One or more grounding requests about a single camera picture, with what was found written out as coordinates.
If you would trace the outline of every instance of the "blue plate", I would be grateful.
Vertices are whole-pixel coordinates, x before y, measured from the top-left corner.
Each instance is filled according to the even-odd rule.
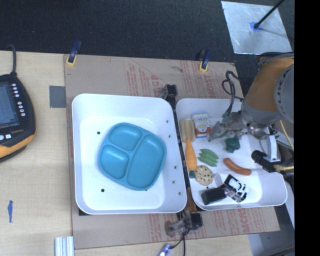
[[[165,143],[152,132],[131,123],[118,123],[106,135],[98,165],[110,179],[133,190],[154,185],[164,166]]]

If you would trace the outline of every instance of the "black surface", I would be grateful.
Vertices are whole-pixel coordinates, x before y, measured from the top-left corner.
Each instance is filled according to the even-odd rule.
[[[273,7],[279,0],[229,2]],[[294,51],[295,1],[278,11]],[[234,53],[220,0],[6,0],[0,24],[0,49],[68,54],[79,40],[84,55],[194,60],[209,48],[209,61],[235,63],[249,84],[258,71],[254,55]],[[249,85],[241,85],[246,94]]]

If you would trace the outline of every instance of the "small box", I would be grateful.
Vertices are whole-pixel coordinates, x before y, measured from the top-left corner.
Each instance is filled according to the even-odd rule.
[[[192,114],[191,119],[194,122],[195,136],[197,138],[205,137],[211,132],[207,113]]]

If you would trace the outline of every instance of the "orange carrot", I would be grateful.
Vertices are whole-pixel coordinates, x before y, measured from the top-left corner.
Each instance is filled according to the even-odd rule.
[[[189,138],[185,140],[185,160],[189,171],[194,171],[197,168],[197,157]]]

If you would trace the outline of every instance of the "cardboard sheet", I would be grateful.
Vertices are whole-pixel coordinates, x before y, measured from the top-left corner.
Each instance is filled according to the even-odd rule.
[[[209,62],[206,73],[199,62],[190,60],[145,59],[78,55],[74,66],[64,65],[72,229],[75,249],[165,242],[180,239],[165,232],[166,222],[176,222],[176,214],[87,215],[75,200],[72,101],[83,93],[157,97],[166,84],[177,86],[177,101],[183,98],[228,99],[222,88],[227,70],[237,74],[232,63]],[[237,80],[236,95],[242,97]],[[274,207],[239,208],[201,212],[203,227],[186,239],[234,236],[278,231]]]

